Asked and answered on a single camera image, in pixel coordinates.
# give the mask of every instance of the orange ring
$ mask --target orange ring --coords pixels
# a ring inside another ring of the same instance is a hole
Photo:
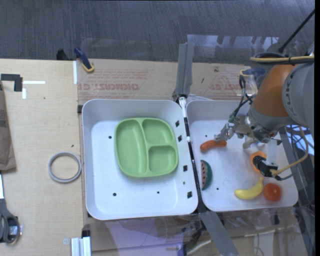
[[[265,159],[267,159],[267,156],[265,153],[263,153],[262,151],[257,151],[257,152],[254,152],[253,154],[250,155],[250,164],[253,168],[253,170],[255,172],[257,172],[258,174],[261,174],[260,171],[255,167],[254,163],[253,163],[253,160],[256,156],[260,156],[260,157],[263,157]]]

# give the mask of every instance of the scissors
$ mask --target scissors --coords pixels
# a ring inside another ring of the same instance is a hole
[[[11,244],[20,236],[20,224],[16,216],[8,211],[4,196],[4,185],[0,173],[0,241]]]

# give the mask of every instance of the watermelon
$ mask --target watermelon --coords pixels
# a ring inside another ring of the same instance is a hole
[[[205,190],[207,187],[209,187],[210,183],[212,181],[212,170],[210,165],[204,161],[201,160],[201,188],[202,190]]]

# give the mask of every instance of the blue clamp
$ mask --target blue clamp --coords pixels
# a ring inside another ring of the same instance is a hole
[[[85,71],[87,71],[88,73],[91,73],[94,71],[95,69],[94,66],[89,62],[87,56],[79,47],[74,48],[74,53],[78,59],[81,59],[82,61],[81,65]]]

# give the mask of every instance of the white ring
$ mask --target white ring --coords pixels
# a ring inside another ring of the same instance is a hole
[[[77,173],[71,177],[71,178],[66,178],[66,179],[63,179],[63,178],[58,178],[57,176],[55,176],[52,172],[52,163],[53,161],[58,158],[58,157],[61,157],[61,156],[67,156],[67,157],[72,157],[77,163],[78,163],[78,171]],[[58,152],[56,154],[54,154],[50,160],[49,160],[49,163],[48,163],[48,171],[49,171],[49,175],[51,177],[51,179],[53,179],[55,182],[59,182],[59,183],[69,183],[69,182],[73,182],[76,178],[79,177],[80,173],[81,173],[81,161],[80,161],[80,158],[78,156],[76,156],[74,153],[72,152],[68,152],[68,151],[62,151],[62,152]]]

